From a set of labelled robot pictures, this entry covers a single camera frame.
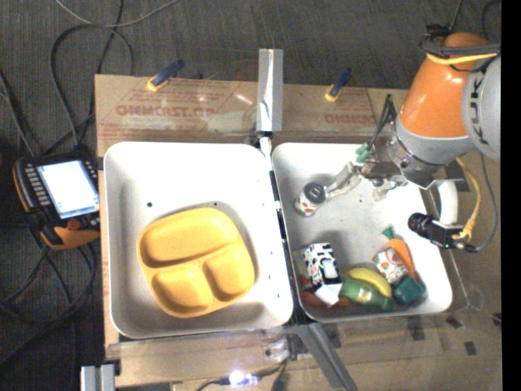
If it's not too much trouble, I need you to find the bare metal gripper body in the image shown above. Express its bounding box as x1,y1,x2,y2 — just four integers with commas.
359,138,441,190

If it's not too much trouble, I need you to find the white plastic tray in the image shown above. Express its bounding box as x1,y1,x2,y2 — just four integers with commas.
103,140,295,340
270,141,454,324

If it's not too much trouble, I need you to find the small white can, black lid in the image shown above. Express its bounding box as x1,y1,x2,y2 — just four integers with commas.
293,182,327,218

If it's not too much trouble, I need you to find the orange carrot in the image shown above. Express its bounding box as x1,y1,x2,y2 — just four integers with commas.
380,226,418,280

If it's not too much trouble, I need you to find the white packet with orange print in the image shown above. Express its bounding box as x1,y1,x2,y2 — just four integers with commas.
371,246,409,286

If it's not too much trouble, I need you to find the white carton with black patches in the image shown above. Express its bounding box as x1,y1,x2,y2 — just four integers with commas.
303,242,344,306

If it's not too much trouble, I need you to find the yellow banana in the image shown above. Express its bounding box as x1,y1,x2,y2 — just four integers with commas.
347,266,394,299

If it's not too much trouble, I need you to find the dark green block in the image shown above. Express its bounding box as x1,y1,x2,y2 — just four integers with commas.
392,275,427,306

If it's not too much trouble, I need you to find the green bottle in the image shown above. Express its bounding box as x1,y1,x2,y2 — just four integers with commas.
338,275,395,314

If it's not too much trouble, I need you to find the red sausage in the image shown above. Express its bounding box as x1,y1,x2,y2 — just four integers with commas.
299,274,352,310

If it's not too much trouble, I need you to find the yellow divided plate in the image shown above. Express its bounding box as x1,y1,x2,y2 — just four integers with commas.
135,206,257,319

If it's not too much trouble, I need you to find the brown cardboard board, red print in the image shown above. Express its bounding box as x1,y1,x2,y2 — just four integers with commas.
94,73,502,388

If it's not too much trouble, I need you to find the black cylinder on white bracket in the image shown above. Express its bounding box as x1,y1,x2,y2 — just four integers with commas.
407,178,466,250

